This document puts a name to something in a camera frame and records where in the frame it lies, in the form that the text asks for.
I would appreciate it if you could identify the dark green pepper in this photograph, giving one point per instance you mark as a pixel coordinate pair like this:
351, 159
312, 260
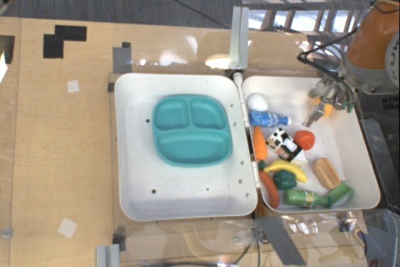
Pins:
284, 179

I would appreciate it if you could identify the yellow orange toy fruit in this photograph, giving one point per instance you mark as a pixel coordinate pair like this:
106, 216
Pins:
328, 109

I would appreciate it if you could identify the red sausage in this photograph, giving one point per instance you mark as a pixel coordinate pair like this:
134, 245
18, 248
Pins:
271, 189

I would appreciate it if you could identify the blue bottle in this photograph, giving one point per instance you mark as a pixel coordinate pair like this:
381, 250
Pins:
265, 118

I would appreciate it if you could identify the cow print carton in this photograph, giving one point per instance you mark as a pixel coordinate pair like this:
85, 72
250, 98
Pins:
282, 144

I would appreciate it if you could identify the tan hot dog bun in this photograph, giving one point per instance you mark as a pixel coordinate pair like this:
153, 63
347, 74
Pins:
326, 173

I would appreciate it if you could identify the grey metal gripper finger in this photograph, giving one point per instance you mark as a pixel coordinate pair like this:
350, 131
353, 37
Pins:
314, 114

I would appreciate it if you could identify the red tomato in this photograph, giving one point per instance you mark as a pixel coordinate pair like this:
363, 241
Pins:
304, 139

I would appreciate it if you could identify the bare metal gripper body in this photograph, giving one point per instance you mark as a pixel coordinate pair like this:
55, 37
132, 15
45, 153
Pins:
331, 91

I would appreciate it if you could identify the white plastic tray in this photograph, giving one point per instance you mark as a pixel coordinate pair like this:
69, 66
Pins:
350, 153
187, 194

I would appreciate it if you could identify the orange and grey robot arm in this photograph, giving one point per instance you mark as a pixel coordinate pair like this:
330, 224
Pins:
370, 37

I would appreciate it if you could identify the white egg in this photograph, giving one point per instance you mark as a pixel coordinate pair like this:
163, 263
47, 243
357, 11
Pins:
257, 102

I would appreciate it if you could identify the green bottle with yellow label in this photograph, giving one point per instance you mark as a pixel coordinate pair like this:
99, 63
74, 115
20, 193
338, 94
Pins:
301, 198

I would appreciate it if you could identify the yellow banana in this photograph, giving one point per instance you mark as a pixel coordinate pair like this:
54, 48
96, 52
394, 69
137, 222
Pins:
289, 167

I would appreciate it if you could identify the green tapered toy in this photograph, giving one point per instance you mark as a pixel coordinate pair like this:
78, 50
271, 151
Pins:
341, 190

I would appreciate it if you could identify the teal divided plate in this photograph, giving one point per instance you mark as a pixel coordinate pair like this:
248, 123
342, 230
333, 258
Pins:
192, 129

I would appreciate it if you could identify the orange carrot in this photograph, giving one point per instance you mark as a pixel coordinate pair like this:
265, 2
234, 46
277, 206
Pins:
260, 145

